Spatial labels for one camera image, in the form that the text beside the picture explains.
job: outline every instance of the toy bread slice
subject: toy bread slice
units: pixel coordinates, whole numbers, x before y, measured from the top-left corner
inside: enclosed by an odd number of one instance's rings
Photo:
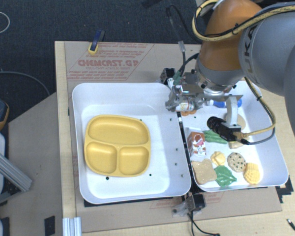
[[[216,180],[217,175],[209,159],[204,159],[202,162],[192,161],[191,164],[198,184],[205,184]]]

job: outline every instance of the yellow cable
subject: yellow cable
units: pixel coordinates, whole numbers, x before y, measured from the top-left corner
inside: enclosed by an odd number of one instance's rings
[[[277,9],[273,9],[270,10],[268,12],[262,13],[257,17],[251,18],[250,20],[248,20],[246,23],[244,23],[243,25],[240,25],[238,27],[234,26],[233,29],[229,29],[231,32],[223,34],[223,33],[217,33],[216,35],[220,35],[220,36],[214,36],[214,37],[209,37],[209,36],[205,36],[200,34],[197,31],[196,28],[196,24],[195,24],[195,20],[196,18],[199,16],[200,12],[208,5],[213,4],[213,3],[217,3],[219,0],[207,0],[205,2],[203,2],[196,10],[195,16],[192,19],[192,31],[193,33],[196,35],[197,38],[204,40],[204,41],[219,41],[219,40],[223,40],[229,37],[232,37],[233,35],[238,34],[240,31],[248,28],[249,26],[276,14],[280,14],[283,12],[289,12],[289,11],[295,11],[295,5],[288,5],[288,6],[283,6]]]
[[[242,139],[242,138],[247,138],[248,136],[257,135],[257,134],[272,130],[272,129],[275,128],[275,125],[276,125],[276,118],[275,118],[275,115],[274,115],[273,111],[270,109],[270,107],[262,99],[261,95],[257,92],[256,88],[252,85],[250,80],[248,78],[246,78],[246,77],[245,77],[245,80],[246,80],[248,86],[250,87],[250,89],[253,91],[254,95],[259,99],[261,104],[268,110],[269,115],[271,117],[270,119],[272,121],[272,125],[270,127],[268,127],[268,128],[260,129],[260,130],[253,131],[253,132],[250,132],[250,133],[234,132],[234,135],[236,135],[239,140]]]

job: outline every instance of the toy food package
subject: toy food package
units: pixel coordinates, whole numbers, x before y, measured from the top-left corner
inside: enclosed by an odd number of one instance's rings
[[[200,129],[187,128],[186,137],[190,157],[206,155],[205,135]]]

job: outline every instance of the cardboard sheet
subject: cardboard sheet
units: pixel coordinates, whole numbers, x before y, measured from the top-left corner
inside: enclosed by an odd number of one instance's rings
[[[72,157],[77,215],[83,232],[188,221],[173,217],[171,209],[181,197],[141,200],[114,205],[85,206],[78,177],[77,145],[72,109],[72,91],[83,82],[155,82],[164,68],[179,69],[182,55],[175,44],[100,43],[95,56],[88,54],[88,42],[65,42]],[[186,57],[197,53],[199,45],[186,45]],[[194,68],[191,61],[186,71]],[[203,193],[206,207],[195,219],[211,219],[281,211],[275,187]]]

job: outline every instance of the yellow divided plate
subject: yellow divided plate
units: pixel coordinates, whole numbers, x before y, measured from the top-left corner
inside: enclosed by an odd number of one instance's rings
[[[150,161],[148,127],[139,119],[99,115],[86,129],[84,157],[96,173],[135,177],[143,174]]]

